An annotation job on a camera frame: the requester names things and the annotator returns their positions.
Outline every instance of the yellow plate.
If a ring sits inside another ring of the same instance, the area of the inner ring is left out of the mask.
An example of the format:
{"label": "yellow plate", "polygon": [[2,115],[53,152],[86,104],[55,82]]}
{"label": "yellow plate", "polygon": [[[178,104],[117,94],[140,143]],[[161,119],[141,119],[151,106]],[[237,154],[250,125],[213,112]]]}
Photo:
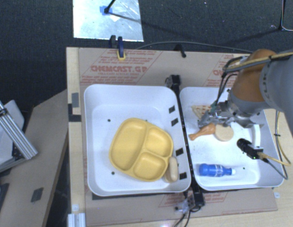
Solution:
{"label": "yellow plate", "polygon": [[170,135],[141,119],[130,118],[118,128],[109,158],[118,170],[143,181],[160,179],[173,152]]}

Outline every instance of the round wooden disc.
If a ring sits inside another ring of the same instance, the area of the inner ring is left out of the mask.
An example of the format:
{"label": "round wooden disc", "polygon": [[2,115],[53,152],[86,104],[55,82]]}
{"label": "round wooden disc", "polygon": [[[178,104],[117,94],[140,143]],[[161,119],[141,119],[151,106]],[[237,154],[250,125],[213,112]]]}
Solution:
{"label": "round wooden disc", "polygon": [[223,127],[221,124],[217,124],[215,136],[220,141],[229,141],[233,138],[233,129],[230,126]]}

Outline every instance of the metal sheet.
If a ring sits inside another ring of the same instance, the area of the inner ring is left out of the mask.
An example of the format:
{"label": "metal sheet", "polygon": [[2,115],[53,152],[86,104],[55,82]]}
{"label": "metal sheet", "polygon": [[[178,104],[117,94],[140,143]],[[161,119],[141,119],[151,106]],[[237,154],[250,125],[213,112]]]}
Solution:
{"label": "metal sheet", "polygon": [[109,15],[101,12],[111,0],[73,0],[74,37],[143,42],[138,0],[116,0]]}

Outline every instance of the blue bottle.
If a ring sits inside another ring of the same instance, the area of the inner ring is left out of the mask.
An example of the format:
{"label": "blue bottle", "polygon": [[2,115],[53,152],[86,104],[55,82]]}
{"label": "blue bottle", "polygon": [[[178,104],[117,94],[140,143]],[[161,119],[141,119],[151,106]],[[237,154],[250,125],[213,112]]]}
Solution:
{"label": "blue bottle", "polygon": [[201,164],[199,166],[200,176],[224,176],[224,175],[234,175],[235,170],[231,168],[225,168],[222,165],[208,165]]}

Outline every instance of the black floor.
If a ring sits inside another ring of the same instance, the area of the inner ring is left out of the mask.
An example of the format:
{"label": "black floor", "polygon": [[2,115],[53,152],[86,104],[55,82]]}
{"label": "black floor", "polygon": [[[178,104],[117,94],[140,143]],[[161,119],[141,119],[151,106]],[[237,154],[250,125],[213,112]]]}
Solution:
{"label": "black floor", "polygon": [[[278,30],[282,0],[138,0],[145,44],[194,41],[254,51],[293,48],[293,32]],[[22,110],[66,88],[67,46],[107,47],[107,41],[73,38],[72,0],[0,0],[0,99]],[[284,26],[293,29],[293,0]],[[136,48],[143,43],[125,43]],[[152,49],[172,50],[174,45]],[[185,45],[188,51],[236,52]],[[65,199],[66,189],[57,195]]]}

